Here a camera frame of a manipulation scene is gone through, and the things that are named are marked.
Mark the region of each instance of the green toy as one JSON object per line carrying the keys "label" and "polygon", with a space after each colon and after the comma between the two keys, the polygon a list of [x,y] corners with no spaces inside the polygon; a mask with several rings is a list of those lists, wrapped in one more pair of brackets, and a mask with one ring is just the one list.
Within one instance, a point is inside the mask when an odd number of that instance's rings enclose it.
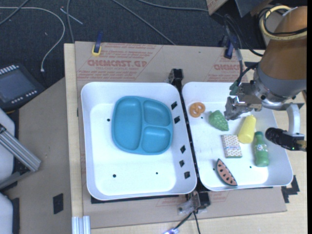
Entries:
{"label": "green toy", "polygon": [[228,131],[229,125],[224,117],[224,115],[220,112],[220,110],[216,110],[214,112],[209,112],[209,123],[215,128],[221,131]]}

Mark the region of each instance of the yellow bottle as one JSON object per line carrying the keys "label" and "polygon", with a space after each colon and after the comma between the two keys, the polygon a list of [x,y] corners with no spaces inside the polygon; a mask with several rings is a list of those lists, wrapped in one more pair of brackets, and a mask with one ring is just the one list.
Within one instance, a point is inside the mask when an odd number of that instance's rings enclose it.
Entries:
{"label": "yellow bottle", "polygon": [[242,127],[238,133],[238,140],[243,144],[251,143],[254,139],[254,129],[255,129],[256,118],[253,115],[248,115]]}

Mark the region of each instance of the green bottle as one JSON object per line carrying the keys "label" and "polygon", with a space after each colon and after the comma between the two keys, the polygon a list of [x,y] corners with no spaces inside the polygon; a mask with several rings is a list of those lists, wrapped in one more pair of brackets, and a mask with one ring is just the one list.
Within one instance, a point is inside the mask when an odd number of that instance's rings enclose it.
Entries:
{"label": "green bottle", "polygon": [[254,134],[254,155],[255,165],[258,167],[265,167],[269,165],[268,146],[263,140],[262,132],[255,132]]}

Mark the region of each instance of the yellow clip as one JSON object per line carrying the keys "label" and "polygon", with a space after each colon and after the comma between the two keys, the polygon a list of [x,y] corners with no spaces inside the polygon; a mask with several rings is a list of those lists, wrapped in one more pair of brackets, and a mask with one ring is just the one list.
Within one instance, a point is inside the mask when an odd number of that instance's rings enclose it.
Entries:
{"label": "yellow clip", "polygon": [[98,57],[100,55],[100,53],[101,53],[102,46],[99,47],[98,52],[94,52],[94,48],[95,48],[95,45],[93,45],[93,48],[92,48],[92,55],[94,57]]}

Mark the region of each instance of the yellow cable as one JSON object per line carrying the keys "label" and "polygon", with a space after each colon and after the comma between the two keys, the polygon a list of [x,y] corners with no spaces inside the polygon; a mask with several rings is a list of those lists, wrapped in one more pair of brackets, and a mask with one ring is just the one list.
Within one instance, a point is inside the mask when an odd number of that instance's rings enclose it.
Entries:
{"label": "yellow cable", "polygon": [[264,35],[266,35],[268,38],[270,39],[273,39],[273,40],[292,40],[292,39],[297,39],[297,38],[300,38],[300,37],[304,37],[307,35],[307,31],[304,31],[302,33],[299,33],[299,34],[295,34],[295,35],[290,35],[290,36],[275,36],[275,35],[272,35],[270,34],[265,26],[264,26],[264,18],[267,19],[269,17],[269,15],[276,11],[276,10],[280,10],[280,9],[286,9],[286,10],[291,10],[290,7],[288,6],[285,6],[285,5],[278,5],[278,6],[275,6],[273,8],[271,8],[270,10],[268,10],[265,15],[262,17],[261,21],[260,21],[260,29],[262,31],[262,33]]}

